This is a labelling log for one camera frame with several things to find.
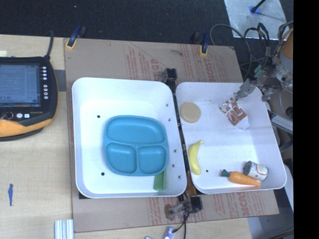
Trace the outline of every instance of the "screen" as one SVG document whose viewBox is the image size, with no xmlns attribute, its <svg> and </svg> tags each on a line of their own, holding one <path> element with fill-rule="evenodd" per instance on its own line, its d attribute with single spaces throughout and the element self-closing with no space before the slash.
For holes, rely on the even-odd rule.
<svg viewBox="0 0 319 239">
<path fill-rule="evenodd" d="M 39 66 L 0 64 L 0 107 L 39 106 Z"/>
</svg>

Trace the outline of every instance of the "cardboard sheet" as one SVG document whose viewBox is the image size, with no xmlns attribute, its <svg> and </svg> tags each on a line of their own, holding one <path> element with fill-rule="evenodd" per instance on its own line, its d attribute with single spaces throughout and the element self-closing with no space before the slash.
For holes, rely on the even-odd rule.
<svg viewBox="0 0 319 239">
<path fill-rule="evenodd" d="M 176 68 L 181 82 L 242 82 L 232 47 L 209 46 L 199 55 L 200 45 L 113 40 L 78 39 L 73 50 L 65 48 L 67 108 L 71 164 L 74 231 L 180 224 L 168 220 L 166 205 L 178 204 L 177 197 L 87 199 L 75 183 L 72 84 L 81 77 L 157 80 L 165 68 Z M 234 219 L 278 214 L 273 190 L 200 195 L 203 210 L 187 222 Z"/>
</svg>

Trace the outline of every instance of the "white tray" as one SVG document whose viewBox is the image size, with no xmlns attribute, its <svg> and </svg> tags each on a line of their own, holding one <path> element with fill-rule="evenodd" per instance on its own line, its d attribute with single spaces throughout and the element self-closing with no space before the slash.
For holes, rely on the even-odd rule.
<svg viewBox="0 0 319 239">
<path fill-rule="evenodd" d="M 81 78 L 72 86 L 76 185 L 89 198 L 178 196 L 186 172 L 170 88 L 161 82 Z M 168 139 L 166 188 L 153 189 L 155 176 L 126 176 L 111 171 L 104 159 L 103 132 L 113 116 L 158 120 Z"/>
<path fill-rule="evenodd" d="M 237 102 L 248 116 L 250 126 L 246 130 L 233 126 L 219 110 L 240 86 L 240 83 L 184 82 L 176 88 L 179 108 L 191 102 L 201 110 L 197 122 L 188 123 L 181 118 L 181 123 L 187 149 L 203 140 L 197 154 L 201 174 L 191 176 L 195 187 L 204 194 L 279 189 L 286 183 L 286 171 L 260 90 L 256 88 Z M 247 161 L 268 168 L 268 176 L 259 188 L 220 177 L 223 169 L 243 172 Z"/>
</svg>

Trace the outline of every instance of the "tin can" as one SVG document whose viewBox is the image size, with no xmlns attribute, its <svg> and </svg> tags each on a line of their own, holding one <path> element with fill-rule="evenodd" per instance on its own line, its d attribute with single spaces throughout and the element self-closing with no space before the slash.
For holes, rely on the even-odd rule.
<svg viewBox="0 0 319 239">
<path fill-rule="evenodd" d="M 268 168 L 252 161 L 248 161 L 244 166 L 243 174 L 256 180 L 264 181 L 268 175 Z"/>
</svg>

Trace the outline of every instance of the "brown round object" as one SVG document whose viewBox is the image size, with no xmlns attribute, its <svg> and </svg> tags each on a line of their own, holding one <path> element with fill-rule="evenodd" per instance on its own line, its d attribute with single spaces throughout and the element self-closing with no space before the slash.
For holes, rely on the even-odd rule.
<svg viewBox="0 0 319 239">
<path fill-rule="evenodd" d="M 194 103 L 184 103 L 180 107 L 179 113 L 181 118 L 189 123 L 197 122 L 200 118 L 200 109 Z"/>
</svg>

